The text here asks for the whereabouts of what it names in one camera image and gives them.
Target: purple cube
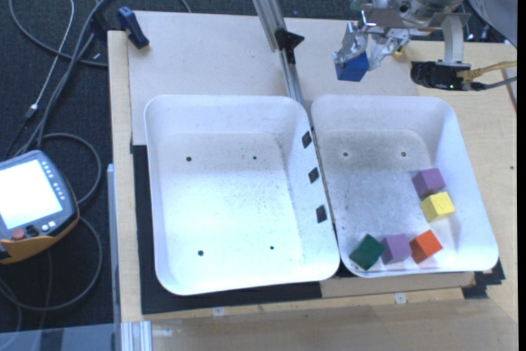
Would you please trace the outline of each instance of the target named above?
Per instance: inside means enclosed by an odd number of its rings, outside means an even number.
[[[413,185],[414,188],[417,189],[417,194],[420,197],[438,193],[445,187],[444,179],[439,169],[419,171],[418,174],[413,177]]]
[[[385,247],[381,259],[385,265],[401,262],[411,256],[411,247],[405,234],[395,234],[385,237],[381,244]]]

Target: blue clamp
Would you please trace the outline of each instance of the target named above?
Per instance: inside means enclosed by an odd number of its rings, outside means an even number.
[[[137,18],[132,9],[126,6],[121,7],[117,12],[117,18],[121,23],[122,29],[129,31],[130,34],[128,38],[137,48],[143,48],[150,43],[142,33],[139,22],[137,22]]]

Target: white tray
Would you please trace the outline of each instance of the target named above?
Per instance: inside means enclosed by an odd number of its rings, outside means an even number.
[[[155,270],[179,295],[323,280],[339,250],[307,113],[282,96],[145,107]]]
[[[342,262],[362,277],[489,270],[495,236],[453,109],[417,96],[325,95],[311,109]],[[455,212],[428,223],[412,178],[437,167]],[[349,254],[369,233],[409,239],[432,229],[443,249],[420,264],[408,259],[365,271]]]

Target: orange cube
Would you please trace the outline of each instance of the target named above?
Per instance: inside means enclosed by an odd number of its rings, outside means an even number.
[[[434,255],[443,248],[430,229],[411,240],[409,246],[413,253],[412,257],[417,263],[425,261],[429,256]]]

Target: white cable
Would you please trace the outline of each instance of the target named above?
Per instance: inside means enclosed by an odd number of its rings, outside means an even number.
[[[75,3],[73,2],[73,0],[69,0],[69,1],[70,1],[70,4],[72,5],[72,13],[69,18],[69,23],[67,24],[66,33],[64,34],[64,37],[62,38],[62,42],[60,43],[60,46],[58,47],[59,53],[62,52],[62,48],[64,47],[64,44],[66,43],[67,36],[69,35],[69,32],[72,28],[73,17],[75,15]],[[53,63],[49,69],[48,76],[46,77],[46,81],[44,85],[42,86],[42,89],[40,90],[39,96],[37,97],[36,101],[30,106],[29,110],[27,111],[26,117],[31,117],[33,113],[39,108],[39,102],[42,99],[44,92],[49,85],[49,81],[51,80],[51,76],[53,75],[55,67],[57,66],[59,57],[60,56],[58,54],[55,56],[55,59],[53,60]]]

